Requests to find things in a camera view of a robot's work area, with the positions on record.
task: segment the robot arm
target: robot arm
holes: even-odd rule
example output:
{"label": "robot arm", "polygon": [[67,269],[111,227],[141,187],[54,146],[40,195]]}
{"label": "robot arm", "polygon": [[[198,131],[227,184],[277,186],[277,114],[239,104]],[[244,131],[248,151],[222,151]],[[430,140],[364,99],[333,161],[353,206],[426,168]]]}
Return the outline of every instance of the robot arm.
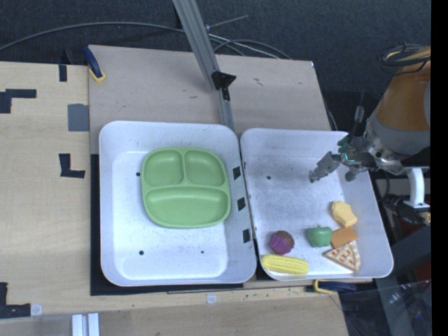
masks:
{"label": "robot arm", "polygon": [[429,166],[417,166],[407,160],[431,145],[431,47],[394,48],[381,57],[382,67],[398,68],[372,115],[365,131],[357,136],[363,120],[362,103],[356,110],[353,129],[339,141],[337,154],[328,152],[310,171],[313,183],[341,164],[352,181],[360,172],[382,169],[393,175],[406,175],[411,184],[407,201],[395,196],[385,199],[394,212],[400,210],[418,217],[429,210],[424,203],[423,173]]}

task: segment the toy food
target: toy food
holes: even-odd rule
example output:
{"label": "toy food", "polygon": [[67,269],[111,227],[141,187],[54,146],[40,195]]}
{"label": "toy food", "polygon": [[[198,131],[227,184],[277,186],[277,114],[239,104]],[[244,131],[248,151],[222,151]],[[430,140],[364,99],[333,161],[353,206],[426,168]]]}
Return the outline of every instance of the toy food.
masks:
{"label": "toy food", "polygon": [[308,240],[312,246],[328,246],[331,242],[333,231],[330,227],[312,227],[307,230]]}
{"label": "toy food", "polygon": [[351,242],[334,248],[323,254],[326,258],[357,272],[361,266],[361,258],[356,245]]}
{"label": "toy food", "polygon": [[309,264],[306,260],[291,256],[268,254],[262,256],[261,263],[266,269],[275,272],[306,274],[309,271]]}
{"label": "toy food", "polygon": [[294,238],[288,232],[279,230],[272,235],[268,245],[276,254],[284,255],[294,247]]}
{"label": "toy food", "polygon": [[335,230],[331,237],[331,245],[333,248],[339,248],[340,246],[349,242],[358,240],[358,235],[352,227],[343,227]]}
{"label": "toy food", "polygon": [[331,204],[333,218],[344,227],[350,227],[358,222],[358,218],[351,210],[350,204],[345,202],[333,202]]}

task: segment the pizza slice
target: pizza slice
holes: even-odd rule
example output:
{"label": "pizza slice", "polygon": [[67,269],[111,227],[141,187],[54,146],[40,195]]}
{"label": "pizza slice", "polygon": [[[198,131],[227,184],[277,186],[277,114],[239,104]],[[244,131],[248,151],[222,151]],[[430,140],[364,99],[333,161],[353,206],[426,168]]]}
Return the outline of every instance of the pizza slice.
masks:
{"label": "pizza slice", "polygon": [[323,256],[355,272],[359,271],[361,266],[358,247],[354,242],[327,251]]}

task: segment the green plate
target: green plate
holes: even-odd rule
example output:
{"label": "green plate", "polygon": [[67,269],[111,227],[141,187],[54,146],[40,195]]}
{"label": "green plate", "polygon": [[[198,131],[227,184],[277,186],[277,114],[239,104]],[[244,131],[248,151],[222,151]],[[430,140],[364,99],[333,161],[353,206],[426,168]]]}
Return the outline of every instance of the green plate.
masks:
{"label": "green plate", "polygon": [[202,228],[230,213],[230,187],[222,160],[199,148],[161,148],[141,168],[143,204],[149,218],[167,228]]}

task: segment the dark background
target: dark background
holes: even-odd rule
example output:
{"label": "dark background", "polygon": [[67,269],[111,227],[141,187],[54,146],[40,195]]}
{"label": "dark background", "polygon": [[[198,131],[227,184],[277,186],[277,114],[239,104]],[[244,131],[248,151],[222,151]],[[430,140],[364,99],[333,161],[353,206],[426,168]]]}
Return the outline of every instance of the dark background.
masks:
{"label": "dark background", "polygon": [[[377,56],[403,43],[431,44],[431,0],[197,0],[204,22],[227,39],[274,46],[314,63],[337,128],[348,130],[361,91],[382,94],[391,76]],[[171,0],[0,0],[0,46],[49,29],[84,22],[149,22],[176,26]],[[64,49],[84,64],[87,44],[189,51],[185,35],[149,27],[63,30],[1,50],[1,61],[60,63]],[[254,55],[245,50],[247,55]],[[220,53],[234,53],[226,48]],[[377,103],[366,99],[369,112]]]}

